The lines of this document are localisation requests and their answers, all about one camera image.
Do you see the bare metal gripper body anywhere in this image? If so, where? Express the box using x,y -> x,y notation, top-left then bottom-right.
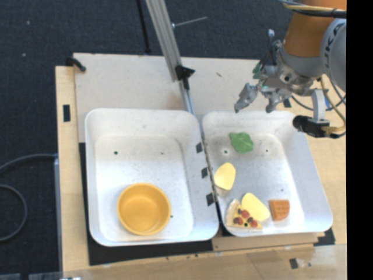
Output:
257,64 -> 315,97

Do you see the green lettuce leaf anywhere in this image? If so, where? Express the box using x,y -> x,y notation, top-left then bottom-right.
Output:
228,131 -> 255,155

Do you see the white plastic tray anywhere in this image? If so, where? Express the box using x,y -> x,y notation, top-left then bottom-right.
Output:
84,107 -> 220,247
200,110 -> 334,238

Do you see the orange waffle piece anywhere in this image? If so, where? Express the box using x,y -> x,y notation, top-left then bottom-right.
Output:
268,199 -> 291,222

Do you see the toy pizza slice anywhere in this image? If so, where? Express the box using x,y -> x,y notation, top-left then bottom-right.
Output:
226,198 -> 263,231

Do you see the pale flat board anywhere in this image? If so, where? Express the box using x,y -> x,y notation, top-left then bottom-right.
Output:
72,52 -> 326,252

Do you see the yellow bowl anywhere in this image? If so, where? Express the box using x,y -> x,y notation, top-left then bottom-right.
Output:
116,182 -> 172,236

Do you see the black cylinder on white bracket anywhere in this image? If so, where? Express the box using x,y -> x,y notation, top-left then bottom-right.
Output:
292,89 -> 332,138

